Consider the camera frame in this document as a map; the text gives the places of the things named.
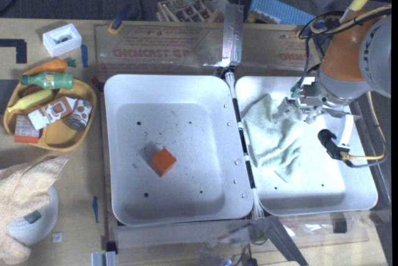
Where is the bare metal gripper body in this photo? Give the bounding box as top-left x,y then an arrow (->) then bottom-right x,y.
292,76 -> 349,113

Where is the pale green cloth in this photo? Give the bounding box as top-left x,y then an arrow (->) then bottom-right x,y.
241,93 -> 307,183

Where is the white plastic tray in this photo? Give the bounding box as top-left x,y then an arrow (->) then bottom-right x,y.
234,75 -> 379,217
103,73 -> 254,227

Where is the orange cube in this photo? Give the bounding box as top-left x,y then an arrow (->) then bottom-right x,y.
149,147 -> 178,178

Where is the brown cardboard board red print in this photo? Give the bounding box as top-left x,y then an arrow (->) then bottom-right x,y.
93,21 -> 371,255

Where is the white can with orange print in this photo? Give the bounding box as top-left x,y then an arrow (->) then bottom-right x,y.
65,98 -> 93,131

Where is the orange divided plate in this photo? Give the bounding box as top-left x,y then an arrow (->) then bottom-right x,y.
2,76 -> 98,153

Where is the white foam box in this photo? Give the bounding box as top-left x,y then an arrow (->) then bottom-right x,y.
42,22 -> 83,58

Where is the white and orange carton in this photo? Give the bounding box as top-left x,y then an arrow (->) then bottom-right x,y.
27,96 -> 78,131

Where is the orange carrot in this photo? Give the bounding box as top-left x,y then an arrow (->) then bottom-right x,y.
22,58 -> 77,76

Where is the green bottle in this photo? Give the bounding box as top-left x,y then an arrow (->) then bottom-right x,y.
20,71 -> 75,91

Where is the yellow banana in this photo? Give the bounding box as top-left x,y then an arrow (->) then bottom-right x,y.
6,88 -> 55,114

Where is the orange and white packet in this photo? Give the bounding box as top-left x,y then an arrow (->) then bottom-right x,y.
13,114 -> 42,145

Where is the white bowl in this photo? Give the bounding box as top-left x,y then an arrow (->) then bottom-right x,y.
6,185 -> 60,247

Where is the pale yellow cloth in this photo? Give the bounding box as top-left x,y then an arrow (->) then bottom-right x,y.
0,155 -> 70,266

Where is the black cylinder on white bracket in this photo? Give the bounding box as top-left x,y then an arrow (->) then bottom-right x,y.
317,114 -> 356,161

